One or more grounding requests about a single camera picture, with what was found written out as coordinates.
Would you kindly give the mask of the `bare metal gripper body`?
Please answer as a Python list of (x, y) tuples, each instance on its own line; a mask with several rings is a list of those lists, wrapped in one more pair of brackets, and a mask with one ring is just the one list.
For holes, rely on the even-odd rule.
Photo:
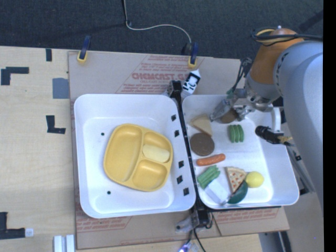
[(247, 108), (262, 112), (269, 112), (273, 108), (270, 99), (258, 95), (251, 89), (231, 88), (226, 94), (227, 101), (232, 108)]

